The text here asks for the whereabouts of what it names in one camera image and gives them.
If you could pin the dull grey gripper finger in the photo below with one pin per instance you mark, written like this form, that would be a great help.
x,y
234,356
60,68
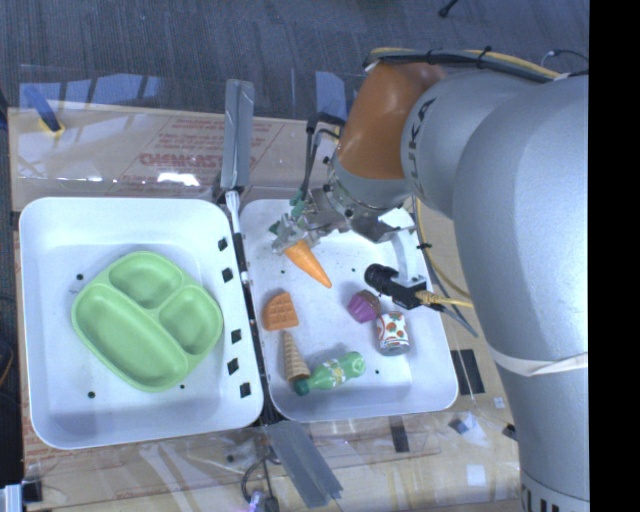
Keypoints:
x,y
312,237
286,232

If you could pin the purple cupcake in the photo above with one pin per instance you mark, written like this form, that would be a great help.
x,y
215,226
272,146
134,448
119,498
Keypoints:
x,y
364,306

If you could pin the green bottle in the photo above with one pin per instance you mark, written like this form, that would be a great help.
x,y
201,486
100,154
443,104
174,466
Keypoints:
x,y
332,374

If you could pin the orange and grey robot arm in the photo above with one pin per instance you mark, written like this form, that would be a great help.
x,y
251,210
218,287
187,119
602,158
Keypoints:
x,y
520,210

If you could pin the brown cardboard board red print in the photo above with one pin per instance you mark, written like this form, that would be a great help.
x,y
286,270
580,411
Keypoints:
x,y
150,150

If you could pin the green divided plate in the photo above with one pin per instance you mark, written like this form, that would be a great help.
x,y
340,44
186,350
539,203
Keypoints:
x,y
125,330

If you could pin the tan ice cream cone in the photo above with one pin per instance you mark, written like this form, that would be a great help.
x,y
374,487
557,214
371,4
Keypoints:
x,y
294,360

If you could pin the orange carrot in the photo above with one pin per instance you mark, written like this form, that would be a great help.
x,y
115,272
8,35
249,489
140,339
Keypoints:
x,y
310,262

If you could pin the black cylinder on white bracket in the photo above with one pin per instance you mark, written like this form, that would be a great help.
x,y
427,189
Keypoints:
x,y
387,282

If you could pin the orange waffle piece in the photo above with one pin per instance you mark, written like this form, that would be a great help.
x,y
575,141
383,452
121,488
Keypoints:
x,y
280,312

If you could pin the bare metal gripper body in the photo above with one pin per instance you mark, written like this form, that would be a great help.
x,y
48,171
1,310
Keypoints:
x,y
334,210

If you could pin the white can with red print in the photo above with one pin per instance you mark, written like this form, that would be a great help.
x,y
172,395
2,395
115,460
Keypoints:
x,y
392,332

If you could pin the white plastic tray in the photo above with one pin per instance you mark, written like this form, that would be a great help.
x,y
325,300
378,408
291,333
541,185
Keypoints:
x,y
340,345
60,240

